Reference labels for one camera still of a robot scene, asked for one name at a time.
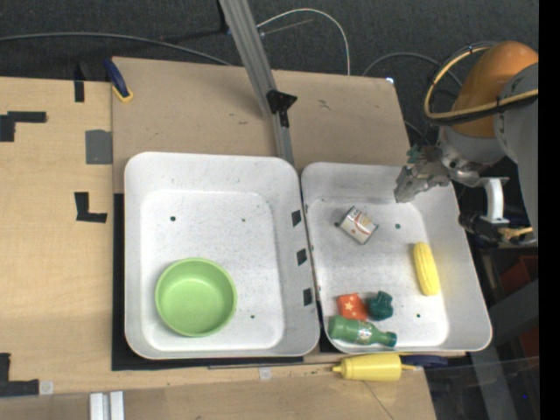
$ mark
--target white tray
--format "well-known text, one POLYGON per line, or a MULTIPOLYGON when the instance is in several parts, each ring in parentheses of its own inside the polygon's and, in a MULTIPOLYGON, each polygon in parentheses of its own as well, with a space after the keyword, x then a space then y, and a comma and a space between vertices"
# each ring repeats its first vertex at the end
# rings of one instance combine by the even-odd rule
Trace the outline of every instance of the white tray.
POLYGON ((319 316, 293 167, 276 157, 145 152, 127 163, 124 182, 125 336, 135 352, 298 356, 316 346, 319 316), (238 294, 232 320, 204 338, 167 328, 154 302, 163 270, 195 256, 223 266, 238 294))
MULTIPOLYGON (((452 187, 432 188, 412 202, 393 195, 400 167, 310 164, 302 174, 305 216, 325 326, 338 313, 336 297, 377 291, 393 297, 394 314, 373 322, 397 334, 395 349, 411 352, 475 351, 487 346, 492 327, 480 290, 452 187), (379 227, 361 245, 339 227, 356 205, 379 227), (420 291, 412 246, 427 242, 437 265, 441 292, 420 291)), ((331 339, 342 352, 386 350, 331 339)))

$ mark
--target gray tape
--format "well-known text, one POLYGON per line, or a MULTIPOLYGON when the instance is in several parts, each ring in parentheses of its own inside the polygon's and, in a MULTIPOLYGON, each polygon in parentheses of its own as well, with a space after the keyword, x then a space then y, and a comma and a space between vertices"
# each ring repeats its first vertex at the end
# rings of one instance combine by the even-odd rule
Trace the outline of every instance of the gray tape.
POLYGON ((86 131, 86 164, 109 165, 113 163, 113 137, 102 129, 86 131))

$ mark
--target green bowl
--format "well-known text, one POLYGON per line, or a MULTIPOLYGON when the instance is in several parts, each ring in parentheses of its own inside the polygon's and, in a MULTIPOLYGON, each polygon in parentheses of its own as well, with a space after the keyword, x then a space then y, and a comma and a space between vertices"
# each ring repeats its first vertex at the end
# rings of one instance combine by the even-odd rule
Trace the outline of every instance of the green bowl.
POLYGON ((186 258, 157 280, 156 307, 161 319, 184 336, 214 334, 231 320, 237 291, 228 272, 205 258, 186 258))

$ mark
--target wooden table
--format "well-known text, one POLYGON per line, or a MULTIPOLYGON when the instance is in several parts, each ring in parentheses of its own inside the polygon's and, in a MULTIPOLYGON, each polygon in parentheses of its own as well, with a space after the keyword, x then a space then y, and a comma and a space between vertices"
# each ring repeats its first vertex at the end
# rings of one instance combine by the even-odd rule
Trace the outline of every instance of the wooden table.
MULTIPOLYGON (((111 371, 113 196, 123 191, 126 160, 140 151, 275 155, 272 128, 258 112, 244 69, 114 61, 134 92, 130 103, 116 99, 105 82, 85 82, 84 102, 76 102, 71 81, 0 78, 0 115, 45 111, 48 116, 46 123, 17 123, 15 141, 0 142, 0 353, 11 354, 10 380, 49 381, 55 394, 75 394, 76 401, 82 400, 78 394, 144 389, 127 392, 127 410, 138 415, 149 411, 147 396, 164 393, 171 404, 169 416, 160 418, 176 418, 172 400, 181 393, 206 393, 207 383, 226 399, 234 388, 239 397, 257 396, 254 403, 277 406, 284 414, 285 400, 266 401, 269 389, 277 388, 284 398, 308 391, 315 394, 310 400, 317 397, 330 411, 333 402, 319 388, 338 393, 343 404, 365 403, 356 409, 368 408, 372 418, 406 418, 410 410, 418 418, 435 418, 423 372, 404 374, 390 387, 344 381, 330 370, 339 356, 312 353, 303 364, 273 367, 266 383, 259 381, 257 367, 111 371), (95 130, 112 132, 113 164, 88 163, 86 133, 95 130), (76 220, 78 192, 88 193, 91 213, 108 214, 105 222, 76 220)), ((314 161, 404 162, 409 143, 388 82, 274 73, 280 90, 298 96, 290 123, 299 171, 314 161)), ((294 412, 309 409, 305 398, 291 405, 294 412)), ((59 398, 59 406, 64 400, 59 398)), ((0 412, 15 406, 41 410, 41 403, 42 396, 3 400, 0 412)), ((223 410, 218 404, 197 406, 216 415, 223 410)), ((313 412, 325 417, 322 409, 313 412)))

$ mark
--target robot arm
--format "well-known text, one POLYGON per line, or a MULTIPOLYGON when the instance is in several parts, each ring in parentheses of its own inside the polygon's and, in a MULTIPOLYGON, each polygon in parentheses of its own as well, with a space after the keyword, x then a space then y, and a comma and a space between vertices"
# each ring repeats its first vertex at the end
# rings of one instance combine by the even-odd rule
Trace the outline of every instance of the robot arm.
MULTIPOLYGON (((468 48, 463 56, 469 54, 468 48)), ((467 230, 507 241, 519 234, 503 219, 501 186, 508 179, 480 176, 507 155, 518 164, 521 193, 538 240, 538 55, 517 42, 479 49, 487 51, 469 73, 451 112, 431 113, 429 100, 453 57, 429 87, 424 112, 440 126, 437 144, 414 146, 409 151, 409 164, 396 180, 395 199, 413 200, 416 194, 449 185, 451 180, 483 186, 488 199, 486 214, 466 213, 459 222, 467 230)))

